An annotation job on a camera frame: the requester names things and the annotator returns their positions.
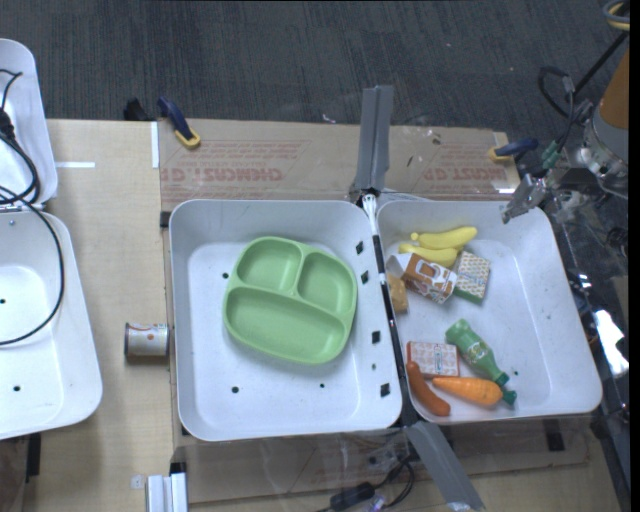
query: toy banana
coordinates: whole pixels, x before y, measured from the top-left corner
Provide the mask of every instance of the toy banana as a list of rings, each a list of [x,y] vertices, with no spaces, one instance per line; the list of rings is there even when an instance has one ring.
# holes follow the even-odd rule
[[[458,251],[452,247],[446,249],[425,249],[418,245],[400,244],[398,246],[398,252],[400,254],[413,252],[421,258],[442,265],[443,267],[450,267],[458,257]]]
[[[425,249],[447,249],[453,247],[462,249],[478,234],[473,226],[462,226],[442,233],[411,233],[411,240],[415,240]]]

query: bottle label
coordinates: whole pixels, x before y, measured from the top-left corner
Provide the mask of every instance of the bottle label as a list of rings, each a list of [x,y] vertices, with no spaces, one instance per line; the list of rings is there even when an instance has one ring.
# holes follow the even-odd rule
[[[462,354],[467,362],[475,365],[489,353],[489,346],[482,340],[476,341]]]

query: orange carrot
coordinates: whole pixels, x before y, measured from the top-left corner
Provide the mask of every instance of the orange carrot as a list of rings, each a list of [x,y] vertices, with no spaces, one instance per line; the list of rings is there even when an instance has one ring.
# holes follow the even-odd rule
[[[476,377],[434,377],[433,385],[481,405],[494,405],[502,399],[495,382]]]
[[[409,386],[418,401],[436,416],[449,416],[451,406],[431,390],[420,372],[418,363],[409,361],[406,368]]]

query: tin can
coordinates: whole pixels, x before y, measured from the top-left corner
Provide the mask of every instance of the tin can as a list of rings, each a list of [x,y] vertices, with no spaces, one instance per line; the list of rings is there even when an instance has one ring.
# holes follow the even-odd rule
[[[126,356],[166,357],[169,353],[169,326],[127,322],[124,353]]]

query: dark gray floor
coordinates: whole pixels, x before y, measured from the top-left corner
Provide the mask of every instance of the dark gray floor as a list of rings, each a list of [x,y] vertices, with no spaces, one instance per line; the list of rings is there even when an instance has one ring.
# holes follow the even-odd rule
[[[538,71],[584,76],[620,34],[603,3],[1,0],[0,37],[33,52],[50,118],[122,119],[132,96],[158,115],[166,95],[187,117],[358,123],[362,88],[391,84],[395,124],[546,143],[565,122]],[[621,55],[581,97],[598,101]]]

